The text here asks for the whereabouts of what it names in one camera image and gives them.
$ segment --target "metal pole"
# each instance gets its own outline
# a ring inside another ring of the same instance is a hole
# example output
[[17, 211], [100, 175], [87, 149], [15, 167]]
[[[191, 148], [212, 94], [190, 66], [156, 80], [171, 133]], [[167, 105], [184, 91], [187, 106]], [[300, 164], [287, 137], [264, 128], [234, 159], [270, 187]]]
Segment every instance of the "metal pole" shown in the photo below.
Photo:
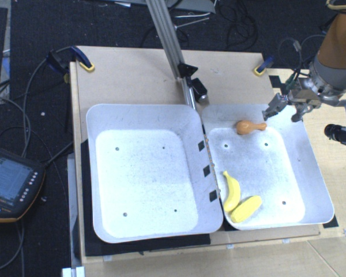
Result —
[[[182, 55], [182, 50], [178, 42], [176, 30], [171, 20], [165, 0], [146, 0], [151, 17], [155, 24], [157, 34], [160, 38], [163, 49], [175, 78], [180, 78], [178, 65], [185, 63]], [[194, 92], [187, 85], [185, 78], [182, 79], [182, 89], [185, 96], [186, 104], [196, 110], [196, 102]]]

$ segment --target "white tray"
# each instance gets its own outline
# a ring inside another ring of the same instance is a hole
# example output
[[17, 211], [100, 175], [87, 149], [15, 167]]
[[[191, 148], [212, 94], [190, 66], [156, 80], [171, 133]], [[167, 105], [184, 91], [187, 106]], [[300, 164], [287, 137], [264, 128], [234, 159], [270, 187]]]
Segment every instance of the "white tray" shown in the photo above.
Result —
[[264, 131], [237, 134], [241, 120], [263, 123], [266, 108], [225, 104], [202, 112], [222, 202], [228, 197], [225, 170], [238, 180], [241, 201], [260, 195], [263, 202], [244, 222], [234, 223], [225, 213], [226, 220], [239, 230], [329, 222], [334, 208], [304, 124], [291, 122], [293, 107], [269, 118]]
[[101, 240], [219, 229], [223, 213], [196, 111], [187, 105], [98, 104], [86, 122], [93, 226]]

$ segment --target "wooden table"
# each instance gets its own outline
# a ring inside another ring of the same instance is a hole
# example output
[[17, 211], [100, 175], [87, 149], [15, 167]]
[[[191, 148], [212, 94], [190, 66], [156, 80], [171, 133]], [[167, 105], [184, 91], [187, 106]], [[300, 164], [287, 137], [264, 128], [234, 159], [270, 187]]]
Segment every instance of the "wooden table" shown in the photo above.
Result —
[[[79, 48], [96, 66], [94, 72], [88, 73], [75, 62], [70, 65], [81, 263], [87, 277], [227, 276], [234, 272], [238, 276], [346, 276], [346, 146], [324, 135], [327, 124], [345, 125], [346, 116], [343, 108], [326, 105], [306, 114], [304, 124], [339, 227], [307, 225], [235, 233], [217, 231], [210, 235], [209, 246], [144, 255], [86, 256], [80, 146], [87, 139], [87, 110], [98, 103], [183, 104], [184, 98], [163, 50]], [[290, 75], [289, 70], [269, 69], [263, 76], [255, 76], [252, 69], [263, 61], [258, 53], [183, 51], [183, 56], [186, 63], [199, 68], [194, 77], [207, 87], [209, 104], [269, 103], [275, 93], [269, 75], [277, 75], [283, 81]], [[198, 112], [206, 105], [199, 104]]]

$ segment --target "toy chicken drumstick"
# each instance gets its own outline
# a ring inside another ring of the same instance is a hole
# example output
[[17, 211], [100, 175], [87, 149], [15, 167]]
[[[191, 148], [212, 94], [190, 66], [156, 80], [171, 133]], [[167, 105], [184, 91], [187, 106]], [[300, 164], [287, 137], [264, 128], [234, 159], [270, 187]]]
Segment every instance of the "toy chicken drumstick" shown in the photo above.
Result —
[[236, 124], [236, 129], [238, 134], [249, 134], [255, 129], [265, 130], [266, 123], [255, 124], [249, 120], [242, 120]]

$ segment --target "banana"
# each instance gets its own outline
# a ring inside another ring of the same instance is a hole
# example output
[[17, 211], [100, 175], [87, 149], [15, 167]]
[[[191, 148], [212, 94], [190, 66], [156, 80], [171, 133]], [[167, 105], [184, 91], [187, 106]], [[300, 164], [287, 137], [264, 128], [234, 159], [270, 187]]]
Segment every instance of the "banana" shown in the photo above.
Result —
[[223, 172], [223, 175], [227, 179], [228, 183], [228, 197], [224, 202], [223, 208], [225, 212], [231, 212], [236, 208], [238, 202], [240, 202], [241, 198], [241, 189], [240, 184], [237, 179], [232, 178], [227, 171]]
[[259, 195], [251, 196], [244, 203], [240, 204], [231, 214], [231, 220], [234, 223], [243, 222], [251, 216], [262, 204]]

